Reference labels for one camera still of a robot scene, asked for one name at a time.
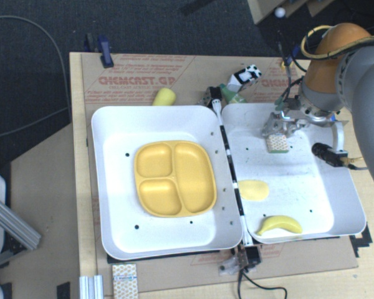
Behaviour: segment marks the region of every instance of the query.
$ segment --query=yellow banana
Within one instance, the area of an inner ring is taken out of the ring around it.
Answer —
[[[302,226],[294,218],[284,215],[278,215],[266,218],[263,221],[260,231],[258,231],[256,234],[261,236],[265,231],[275,228],[283,228],[295,234],[302,233]]]

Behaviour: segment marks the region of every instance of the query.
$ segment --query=copper-colored cylinder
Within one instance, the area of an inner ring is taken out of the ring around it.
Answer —
[[[324,35],[315,54],[327,54],[369,36],[370,33],[356,24],[337,24]],[[342,57],[341,55],[332,60],[312,60],[304,77],[306,86],[316,92],[336,93],[335,73]]]

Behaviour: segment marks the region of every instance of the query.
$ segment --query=white ball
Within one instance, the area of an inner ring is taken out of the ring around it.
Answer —
[[[274,10],[274,15],[276,17],[284,17],[285,16],[285,9],[283,7],[277,7]]]

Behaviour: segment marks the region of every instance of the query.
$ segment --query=yellow plate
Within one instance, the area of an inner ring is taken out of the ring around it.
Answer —
[[[202,214],[216,202],[216,184],[205,149],[191,141],[161,141],[136,153],[134,173],[144,209],[160,217]]]

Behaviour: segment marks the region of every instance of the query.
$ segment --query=wooden table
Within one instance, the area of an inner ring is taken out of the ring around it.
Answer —
[[[205,59],[209,60],[211,57],[202,57],[203,63]],[[238,58],[230,58],[230,61],[235,62],[236,60]],[[87,124],[81,53],[73,52],[70,54],[70,74],[80,276],[93,277],[98,274],[98,264],[93,228],[94,219],[90,187],[89,152],[86,141]],[[342,110],[339,118],[340,120],[349,120],[350,114],[346,110]],[[360,156],[351,123],[345,127],[345,137],[345,149],[352,156]],[[374,298],[374,183],[367,171],[352,172],[352,178],[362,201],[373,241],[369,247],[360,248],[358,268],[268,278],[260,280],[259,284],[265,287],[279,285],[286,287],[289,292],[289,298],[340,298],[342,296],[346,298]],[[242,283],[243,298],[283,298],[283,295],[280,290],[272,294],[252,287],[248,282]],[[144,292],[140,293],[140,298],[237,298],[237,285],[232,282]]]

